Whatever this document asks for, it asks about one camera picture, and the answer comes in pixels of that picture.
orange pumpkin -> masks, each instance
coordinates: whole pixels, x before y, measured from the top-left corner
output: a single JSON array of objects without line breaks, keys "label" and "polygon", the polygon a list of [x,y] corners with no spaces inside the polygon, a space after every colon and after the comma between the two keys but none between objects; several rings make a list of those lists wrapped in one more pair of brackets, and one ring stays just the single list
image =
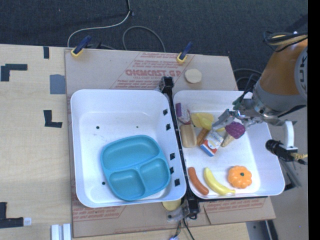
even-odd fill
[{"label": "orange pumpkin", "polygon": [[245,189],[252,183],[252,174],[244,166],[236,165],[228,172],[228,182],[238,189]]}]

black carpet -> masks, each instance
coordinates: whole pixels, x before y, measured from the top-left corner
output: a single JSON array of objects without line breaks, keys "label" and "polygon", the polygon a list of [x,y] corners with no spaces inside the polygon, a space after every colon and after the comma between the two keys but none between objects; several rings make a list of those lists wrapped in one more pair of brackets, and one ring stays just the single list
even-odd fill
[{"label": "black carpet", "polygon": [[[162,39],[166,52],[178,53],[192,41],[192,54],[229,56],[234,70],[261,72],[273,52],[263,42],[265,31],[308,31],[308,0],[129,2],[132,14],[123,24],[78,32],[70,46],[90,35],[93,43],[124,50],[124,32],[143,26]],[[126,0],[0,0],[0,44],[67,47],[73,32],[117,24],[127,12]],[[157,37],[143,28],[128,31],[125,44],[132,51],[163,51]],[[245,83],[239,81],[239,88]]]}]

blue plate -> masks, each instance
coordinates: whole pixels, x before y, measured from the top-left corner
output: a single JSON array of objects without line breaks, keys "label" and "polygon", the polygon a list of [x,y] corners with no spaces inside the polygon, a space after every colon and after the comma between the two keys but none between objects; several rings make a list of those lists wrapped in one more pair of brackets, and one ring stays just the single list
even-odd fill
[{"label": "blue plate", "polygon": [[103,148],[100,160],[111,190],[125,201],[151,196],[166,188],[171,179],[164,153],[147,135],[109,143]]}]

wooden table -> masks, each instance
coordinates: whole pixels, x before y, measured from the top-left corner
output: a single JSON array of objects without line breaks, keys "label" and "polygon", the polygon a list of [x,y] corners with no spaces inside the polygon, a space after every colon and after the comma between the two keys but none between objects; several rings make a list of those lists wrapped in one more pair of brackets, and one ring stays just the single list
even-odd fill
[{"label": "wooden table", "polygon": [[[51,94],[50,76],[65,75],[65,48],[0,45],[0,65],[27,64],[0,81],[0,202],[6,217],[29,217],[31,226],[2,228],[0,239],[50,239],[54,224],[71,224],[71,177],[67,97]],[[232,74],[230,63],[226,71]],[[230,79],[236,89],[234,78]],[[45,127],[44,111],[60,127]],[[175,229],[86,237],[85,239],[169,239]],[[192,227],[195,239],[248,240],[246,223]],[[191,239],[182,229],[179,239]]]}]

blue clamp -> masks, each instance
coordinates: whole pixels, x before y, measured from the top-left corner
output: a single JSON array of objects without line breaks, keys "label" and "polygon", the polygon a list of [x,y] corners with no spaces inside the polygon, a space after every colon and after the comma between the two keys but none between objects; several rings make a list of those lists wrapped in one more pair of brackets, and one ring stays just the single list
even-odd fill
[{"label": "blue clamp", "polygon": [[77,45],[77,47],[71,50],[71,55],[73,57],[78,57],[84,51],[84,48],[90,43],[92,37],[87,35],[82,41]]},{"label": "blue clamp", "polygon": [[179,64],[182,64],[185,62],[185,60],[187,59],[187,53],[190,51],[192,45],[193,45],[193,43],[190,41],[187,44],[187,46],[183,49],[183,51],[178,54],[178,56],[176,57],[176,61]]}]

